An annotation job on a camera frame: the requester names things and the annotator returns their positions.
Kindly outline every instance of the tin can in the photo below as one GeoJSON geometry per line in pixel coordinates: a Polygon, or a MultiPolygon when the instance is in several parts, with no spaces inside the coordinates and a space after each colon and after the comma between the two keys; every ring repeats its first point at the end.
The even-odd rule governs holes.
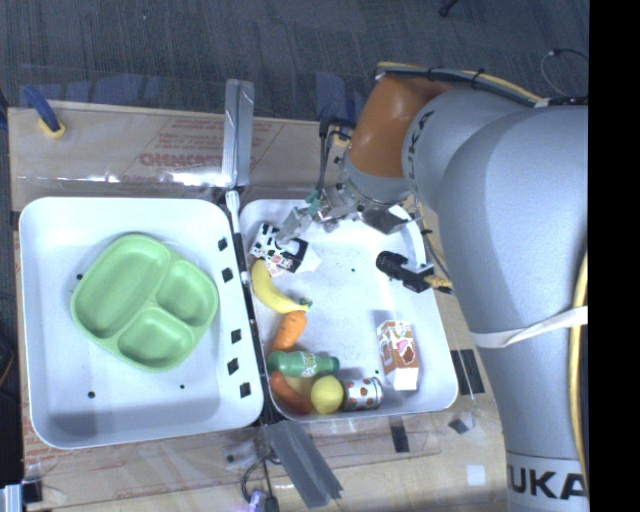
{"type": "Polygon", "coordinates": [[[344,388],[342,411],[366,411],[380,407],[384,394],[377,377],[343,380],[341,383],[344,388]]]}

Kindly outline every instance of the robotic arm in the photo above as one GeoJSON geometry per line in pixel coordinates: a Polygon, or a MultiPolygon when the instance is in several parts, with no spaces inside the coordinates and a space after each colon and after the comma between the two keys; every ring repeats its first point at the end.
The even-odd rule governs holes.
{"type": "Polygon", "coordinates": [[[388,210],[409,194],[434,211],[498,405],[509,510],[589,510],[586,101],[469,72],[378,71],[336,187],[281,236],[346,217],[393,232],[388,210]]]}

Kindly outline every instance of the white plastic tub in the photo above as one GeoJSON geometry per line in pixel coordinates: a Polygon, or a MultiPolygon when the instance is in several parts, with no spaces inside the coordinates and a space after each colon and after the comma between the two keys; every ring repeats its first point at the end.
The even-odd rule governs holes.
{"type": "Polygon", "coordinates": [[[264,395],[230,227],[218,207],[190,199],[44,198],[22,212],[20,246],[31,421],[46,443],[72,449],[176,437],[241,428],[259,416],[264,395]],[[219,291],[211,327],[167,372],[118,359],[71,317],[78,276],[131,232],[189,258],[219,291]]]}
{"type": "MultiPolygon", "coordinates": [[[[245,250],[248,252],[263,222],[280,226],[294,206],[303,201],[258,200],[249,203],[240,215],[245,250]]],[[[406,215],[399,209],[397,214],[406,215]]],[[[337,412],[328,415],[298,415],[279,404],[280,412],[299,421],[344,420],[390,416],[446,409],[456,399],[458,381],[445,337],[433,290],[416,294],[391,281],[376,268],[376,257],[389,250],[424,262],[424,246],[415,223],[385,236],[362,222],[344,221],[332,233],[313,224],[301,238],[322,259],[314,272],[285,273],[274,283],[292,297],[313,301],[307,326],[296,349],[309,350],[340,360],[338,379],[378,377],[384,398],[378,409],[337,412]],[[420,373],[416,391],[396,391],[385,380],[376,338],[378,319],[391,312],[414,328],[420,373]]],[[[264,352],[269,347],[282,315],[255,299],[256,321],[264,352]]]]}

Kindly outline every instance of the dark gray floor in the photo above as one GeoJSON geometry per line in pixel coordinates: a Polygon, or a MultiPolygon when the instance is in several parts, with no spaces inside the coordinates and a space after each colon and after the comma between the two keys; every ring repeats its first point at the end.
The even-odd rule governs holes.
{"type": "MultiPolygon", "coordinates": [[[[359,105],[376,63],[396,60],[482,68],[545,97],[588,93],[588,62],[573,51],[541,69],[552,49],[588,55],[587,0],[460,0],[447,18],[444,3],[4,0],[0,88],[12,106],[34,84],[50,99],[217,112],[224,82],[239,78],[256,87],[256,115],[316,120],[327,96],[359,105]]],[[[0,337],[15,348],[8,165],[0,131],[0,337]]],[[[3,390],[18,389],[14,368],[3,390]]]]}

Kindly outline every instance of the white strap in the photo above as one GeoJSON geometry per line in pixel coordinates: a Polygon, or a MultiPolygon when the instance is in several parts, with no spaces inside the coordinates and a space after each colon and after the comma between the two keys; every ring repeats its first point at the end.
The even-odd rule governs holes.
{"type": "Polygon", "coordinates": [[[524,329],[491,332],[488,334],[477,334],[472,332],[471,340],[476,344],[476,346],[482,348],[508,347],[509,345],[513,345],[519,341],[544,334],[545,332],[575,327],[576,325],[586,325],[589,323],[589,313],[587,308],[588,306],[573,308],[524,329]]]}

